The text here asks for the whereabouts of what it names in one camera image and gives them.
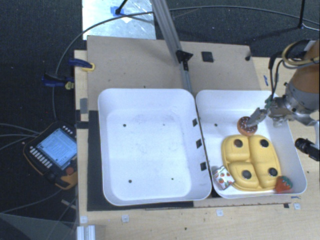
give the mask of screen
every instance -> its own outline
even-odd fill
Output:
[[[77,154],[76,142],[62,129],[56,129],[37,146],[62,170],[67,167],[68,162]]]

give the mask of dark floor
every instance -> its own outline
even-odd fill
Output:
[[[243,6],[300,15],[301,0],[167,0],[170,8],[204,5]],[[180,40],[248,45],[252,55],[268,57],[301,39],[318,39],[319,32],[298,29],[299,19],[244,8],[206,8],[184,14],[173,12]],[[306,0],[304,18],[319,22],[320,0]],[[307,26],[319,24],[305,21]],[[44,87],[44,72],[55,71],[64,49],[82,31],[82,0],[0,0],[0,123],[43,131],[54,122],[52,90]],[[156,27],[157,38],[161,38]],[[85,49],[78,40],[68,52]],[[63,60],[60,74],[71,76],[72,68]],[[56,89],[57,117],[75,122],[73,91]],[[0,126],[0,135],[23,131]],[[0,148],[18,140],[0,137]],[[50,185],[23,157],[22,142],[0,151],[0,212],[46,198],[59,189]],[[71,201],[75,189],[10,214],[57,220]],[[70,209],[62,218],[73,221]]]

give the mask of wooden table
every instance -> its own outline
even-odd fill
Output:
[[[87,59],[87,51],[75,51],[75,57]],[[264,75],[269,76],[268,58],[253,57],[255,72],[261,90],[269,90]],[[289,81],[293,70],[280,70],[277,93],[285,91],[281,83]],[[75,68],[76,109],[81,99],[88,97],[88,73]],[[81,121],[88,114],[81,113]],[[313,127],[290,122],[293,139],[315,140]],[[181,209],[131,209],[117,211],[87,211],[88,130],[77,129],[79,219],[81,226],[95,225],[99,240],[163,240],[163,239],[317,239],[320,236],[320,184],[319,163],[298,152],[307,179],[307,189],[299,196],[286,196],[283,203],[270,205],[250,204],[249,198],[235,203],[217,202],[216,207]],[[129,215],[129,222],[122,222]]]

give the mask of red button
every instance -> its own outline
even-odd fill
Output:
[[[65,169],[66,174],[71,175],[75,172],[75,170],[72,167],[68,167]]]

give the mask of empty white tray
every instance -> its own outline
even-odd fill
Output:
[[[257,107],[264,108],[270,94],[270,91],[261,90],[202,90],[197,94],[196,105],[210,168],[223,165],[221,145],[226,137],[239,134],[238,120],[244,116],[249,117]],[[287,194],[304,192],[307,180],[288,123],[274,127],[272,119],[267,117],[259,123],[256,134],[272,142],[282,175],[289,177],[293,184]],[[241,191],[233,186],[221,190],[215,182],[213,187],[221,197],[227,199],[280,195],[274,190]]]
[[[106,89],[98,97],[102,181],[113,205],[195,201],[212,183],[194,97],[183,89]]]

